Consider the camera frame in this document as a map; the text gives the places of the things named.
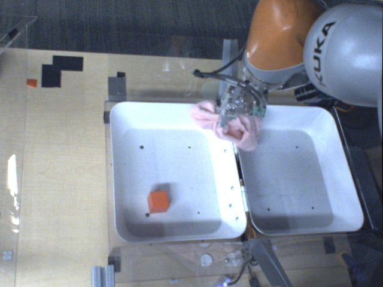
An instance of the gray floor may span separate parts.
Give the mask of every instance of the gray floor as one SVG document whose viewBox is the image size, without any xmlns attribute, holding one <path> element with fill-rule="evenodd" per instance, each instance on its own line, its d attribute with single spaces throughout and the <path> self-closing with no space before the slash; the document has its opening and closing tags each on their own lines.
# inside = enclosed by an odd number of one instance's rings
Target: gray floor
<svg viewBox="0 0 383 287">
<path fill-rule="evenodd" d="M 0 0 L 0 13 L 36 15 L 29 47 L 218 58 L 244 43 L 258 0 Z"/>
</svg>

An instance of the robotic arm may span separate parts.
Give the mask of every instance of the robotic arm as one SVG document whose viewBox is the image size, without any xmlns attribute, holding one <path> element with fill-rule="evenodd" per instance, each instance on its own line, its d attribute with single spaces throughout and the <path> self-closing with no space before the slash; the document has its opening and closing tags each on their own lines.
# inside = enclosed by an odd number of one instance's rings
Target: robotic arm
<svg viewBox="0 0 383 287">
<path fill-rule="evenodd" d="M 229 84 L 218 101 L 220 126 L 238 114 L 263 117 L 268 91 L 298 86 L 381 111 L 383 0 L 374 2 L 326 10 L 315 0 L 260 0 L 241 52 L 242 79 L 219 74 L 224 68 L 194 72 Z"/>
</svg>

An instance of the orange square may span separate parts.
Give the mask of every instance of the orange square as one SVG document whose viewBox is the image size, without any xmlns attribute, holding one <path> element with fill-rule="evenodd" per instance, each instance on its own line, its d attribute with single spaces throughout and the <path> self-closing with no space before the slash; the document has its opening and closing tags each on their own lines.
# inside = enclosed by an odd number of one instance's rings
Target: orange square
<svg viewBox="0 0 383 287">
<path fill-rule="evenodd" d="M 166 190 L 152 191 L 148 196 L 149 212 L 163 213 L 169 208 L 168 193 Z"/>
<path fill-rule="evenodd" d="M 37 80 L 36 79 L 27 79 L 26 84 L 31 87 L 37 87 Z"/>
</svg>

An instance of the white plastic tray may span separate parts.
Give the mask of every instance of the white plastic tray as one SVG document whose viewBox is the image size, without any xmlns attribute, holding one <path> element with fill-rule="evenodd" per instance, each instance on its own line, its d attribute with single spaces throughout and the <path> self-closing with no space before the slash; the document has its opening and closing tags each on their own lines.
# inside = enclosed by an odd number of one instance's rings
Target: white plastic tray
<svg viewBox="0 0 383 287">
<path fill-rule="evenodd" d="M 251 219 L 268 235 L 356 231 L 363 212 L 338 129 L 315 107 L 268 106 L 259 144 L 240 152 Z"/>
<path fill-rule="evenodd" d="M 246 227 L 233 146 L 189 104 L 122 102 L 110 115 L 115 227 L 128 242 L 232 239 Z M 170 207 L 147 216 L 152 190 Z"/>
</svg>

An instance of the pink cloth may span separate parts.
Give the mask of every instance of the pink cloth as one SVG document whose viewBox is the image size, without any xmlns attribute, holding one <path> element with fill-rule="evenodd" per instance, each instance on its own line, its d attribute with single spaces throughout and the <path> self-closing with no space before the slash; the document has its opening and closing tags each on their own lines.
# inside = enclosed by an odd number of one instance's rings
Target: pink cloth
<svg viewBox="0 0 383 287">
<path fill-rule="evenodd" d="M 220 115 L 215 112 L 213 100 L 204 100 L 193 105 L 190 116 L 201 128 L 212 130 L 218 138 L 231 141 L 244 151 L 253 151 L 257 148 L 259 131 L 262 126 L 260 117 L 238 115 L 225 127 L 219 127 Z"/>
</svg>

